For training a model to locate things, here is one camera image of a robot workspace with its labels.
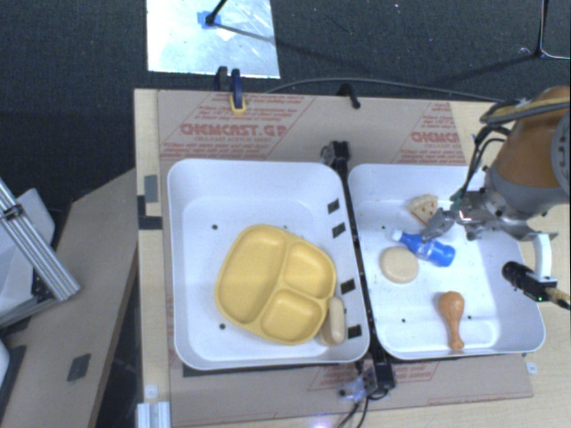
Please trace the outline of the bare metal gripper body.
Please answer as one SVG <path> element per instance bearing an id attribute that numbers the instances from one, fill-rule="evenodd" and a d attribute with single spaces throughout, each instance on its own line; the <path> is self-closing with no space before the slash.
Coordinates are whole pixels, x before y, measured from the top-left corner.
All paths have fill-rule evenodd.
<path id="1" fill-rule="evenodd" d="M 467 222 L 481 222 L 484 231 L 502 231 L 516 240 L 532 239 L 532 228 L 527 224 L 531 216 L 509 205 L 491 189 L 458 191 L 451 201 L 454 218 L 463 227 Z"/>

